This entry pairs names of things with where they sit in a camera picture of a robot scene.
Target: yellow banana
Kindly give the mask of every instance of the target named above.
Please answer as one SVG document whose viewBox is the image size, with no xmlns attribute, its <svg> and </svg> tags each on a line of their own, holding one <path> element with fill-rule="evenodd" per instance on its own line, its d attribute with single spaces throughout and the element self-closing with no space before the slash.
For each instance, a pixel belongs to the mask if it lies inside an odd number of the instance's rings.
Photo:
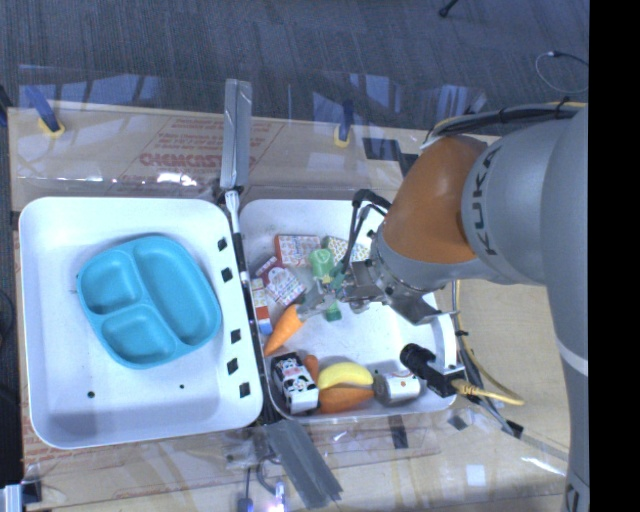
<svg viewBox="0 0 640 512">
<path fill-rule="evenodd" d="M 362 365 L 344 361 L 320 370 L 316 384 L 320 390 L 330 388 L 337 384 L 369 386 L 373 384 L 373 375 Z"/>
</svg>

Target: table surface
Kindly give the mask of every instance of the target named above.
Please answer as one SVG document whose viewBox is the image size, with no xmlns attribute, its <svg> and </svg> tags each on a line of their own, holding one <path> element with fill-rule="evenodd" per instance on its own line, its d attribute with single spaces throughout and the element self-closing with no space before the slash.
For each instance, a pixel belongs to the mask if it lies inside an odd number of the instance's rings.
<svg viewBox="0 0 640 512">
<path fill-rule="evenodd" d="M 309 155 L 314 148 L 300 142 L 314 140 L 318 131 L 326 127 L 313 123 L 285 124 L 278 131 L 280 138 L 271 141 L 271 146 L 280 144 L 279 154 L 288 151 L 293 161 L 297 161 L 299 154 L 299 161 L 310 162 Z M 418 145 L 424 138 L 424 133 L 401 129 L 385 129 L 383 133 L 386 138 L 398 140 L 405 153 L 418 153 Z M 344 161 L 344 153 L 331 145 L 324 144 L 321 151 L 316 152 L 324 156 L 325 165 Z M 281 162 L 270 159 L 267 153 L 263 156 L 261 167 L 252 173 L 264 180 L 263 183 L 268 183 L 270 177 L 277 181 L 283 172 Z M 361 157 L 357 161 L 369 166 L 365 174 L 370 183 L 382 184 L 381 189 L 392 195 L 393 186 L 401 180 L 397 162 L 372 162 Z M 15 249 L 19 256 L 17 240 L 16 234 Z M 16 280 L 20 304 L 18 263 Z M 449 293 L 448 289 L 439 291 L 438 302 L 448 303 Z M 340 501 L 322 510 L 560 510 L 562 474 L 569 446 L 569 415 L 546 290 L 468 280 L 461 284 L 460 301 L 464 327 L 470 333 L 476 357 L 498 381 L 526 401 L 522 407 L 504 405 L 501 408 L 506 418 L 524 427 L 523 439 L 503 434 L 491 418 L 458 398 L 451 409 L 459 411 L 460 417 L 472 418 L 472 428 L 451 433 L 446 430 L 446 416 L 425 418 L 424 428 L 411 432 L 429 435 L 435 432 L 435 437 L 429 446 L 409 451 L 406 456 L 398 453 L 401 450 L 380 450 L 372 457 L 366 450 L 358 449 L 334 454 L 333 459 L 328 457 L 344 492 Z M 68 453 L 43 444 L 30 428 L 24 332 L 22 323 L 18 323 L 25 466 L 27 475 L 36 471 L 36 467 L 41 471 L 45 469 L 44 500 L 29 505 L 29 510 L 44 506 L 96 512 L 235 508 L 237 499 L 245 491 L 244 469 L 223 468 L 216 473 L 216 478 L 206 481 L 203 476 L 203 480 L 194 485 L 193 477 L 181 478 L 188 470 L 176 462 L 180 458 L 179 449 L 164 454 L 154 452 L 150 457 L 140 455 L 140 450 L 148 450 L 149 446 L 136 447 L 138 451 L 133 447 L 114 447 Z M 336 432 L 344 430 L 344 426 L 342 430 L 336 427 Z M 165 447 L 162 443 L 154 445 L 156 450 Z M 100 460 L 110 462 L 100 467 Z M 174 485 L 160 485 L 167 480 L 163 471 L 170 475 Z M 282 478 L 289 509 L 304 510 L 304 503 L 289 477 L 283 475 Z M 97 487 L 102 487 L 102 492 L 97 492 Z M 272 496 L 258 484 L 255 475 L 250 481 L 250 495 L 255 510 L 267 510 L 272 503 Z"/>
</svg>

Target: white tray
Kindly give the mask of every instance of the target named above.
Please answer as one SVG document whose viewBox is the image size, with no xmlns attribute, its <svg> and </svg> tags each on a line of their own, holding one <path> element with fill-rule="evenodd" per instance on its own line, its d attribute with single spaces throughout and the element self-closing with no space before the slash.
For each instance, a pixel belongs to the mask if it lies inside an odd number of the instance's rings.
<svg viewBox="0 0 640 512">
<path fill-rule="evenodd" d="M 46 443 L 70 449 L 199 434 L 258 416 L 255 352 L 229 224 L 218 207 L 196 199 L 42 198 L 22 211 L 19 231 L 31 421 Z M 75 278 L 102 250 L 151 233 L 195 258 L 220 302 L 222 328 L 188 355 L 132 370 L 93 333 Z M 240 339 L 232 342 L 236 329 Z"/>
<path fill-rule="evenodd" d="M 350 201 L 337 200 L 297 200 L 297 199 L 258 199 L 249 202 L 240 213 L 240 225 L 244 235 L 244 250 L 247 265 L 254 272 L 267 258 L 274 254 L 275 235 L 326 235 L 348 239 L 352 206 Z M 370 212 L 357 242 L 370 245 L 366 233 L 376 230 L 382 217 Z M 312 286 L 310 271 L 292 269 L 292 272 L 307 286 Z M 435 297 L 429 294 L 425 300 L 437 307 Z M 269 301 L 272 323 L 282 314 L 283 308 Z M 328 322 L 323 315 L 316 315 L 305 322 L 289 341 L 279 348 L 274 356 L 295 351 L 301 356 L 311 353 L 320 360 L 320 367 L 333 362 L 351 360 L 366 366 L 371 372 L 388 373 L 406 370 L 399 360 L 400 351 L 408 343 L 416 343 L 436 352 L 436 341 L 455 346 L 453 322 L 449 315 L 440 315 L 427 325 L 414 326 L 403 319 L 388 306 L 374 303 L 369 310 L 360 314 L 353 313 L 347 304 L 340 304 L 342 319 Z M 284 400 L 271 381 L 270 359 L 265 362 L 270 380 L 270 393 L 273 403 L 281 414 L 296 418 L 302 423 L 353 420 L 364 417 L 389 416 L 432 412 L 449 407 L 455 397 L 441 398 L 430 391 L 424 381 L 421 382 L 420 395 L 409 402 L 383 405 L 375 399 L 368 400 L 350 411 L 326 415 L 291 416 Z"/>
</svg>

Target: white can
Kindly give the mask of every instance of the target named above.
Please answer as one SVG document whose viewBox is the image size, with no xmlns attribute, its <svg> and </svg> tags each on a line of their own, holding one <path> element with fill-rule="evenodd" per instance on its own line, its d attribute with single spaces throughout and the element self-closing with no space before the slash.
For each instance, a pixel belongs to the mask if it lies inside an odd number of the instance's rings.
<svg viewBox="0 0 640 512">
<path fill-rule="evenodd" d="M 420 379 L 410 370 L 377 374 L 373 380 L 375 397 L 385 405 L 417 398 L 420 389 Z"/>
</svg>

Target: carrot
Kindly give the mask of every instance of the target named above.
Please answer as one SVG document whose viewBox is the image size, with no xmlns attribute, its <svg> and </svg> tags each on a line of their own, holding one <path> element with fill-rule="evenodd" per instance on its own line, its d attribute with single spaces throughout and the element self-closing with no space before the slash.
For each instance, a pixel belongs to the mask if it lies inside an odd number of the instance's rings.
<svg viewBox="0 0 640 512">
<path fill-rule="evenodd" d="M 273 333 L 269 336 L 267 343 L 264 346 L 264 355 L 270 356 L 278 348 L 295 334 L 295 332 L 302 327 L 302 321 L 298 318 L 298 312 L 296 311 L 295 304 L 292 304 L 284 310 L 280 320 L 273 328 Z"/>
<path fill-rule="evenodd" d="M 308 354 L 302 360 L 302 364 L 304 364 L 305 368 L 309 371 L 313 382 L 318 383 L 318 374 L 320 373 L 320 363 L 318 362 L 318 358 L 313 354 Z"/>
<path fill-rule="evenodd" d="M 358 388 L 347 386 L 333 386 L 320 391 L 320 412 L 323 414 L 333 414 L 346 411 L 355 407 L 365 400 L 373 398 L 374 393 L 371 388 Z"/>
</svg>

